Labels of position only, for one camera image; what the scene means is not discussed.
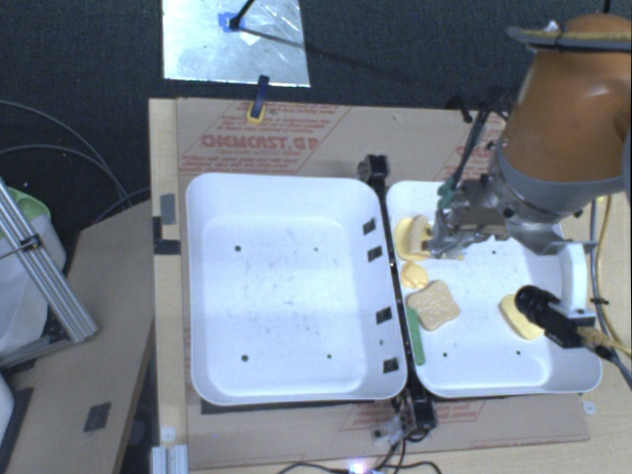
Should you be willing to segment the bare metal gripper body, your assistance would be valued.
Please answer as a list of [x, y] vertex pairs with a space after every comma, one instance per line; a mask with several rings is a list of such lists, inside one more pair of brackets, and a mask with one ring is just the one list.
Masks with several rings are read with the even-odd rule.
[[450, 179], [437, 190], [435, 215], [444, 226], [443, 249], [451, 241], [467, 247], [490, 238], [514, 239], [536, 255], [556, 255], [564, 247], [560, 216], [517, 195], [502, 179]]

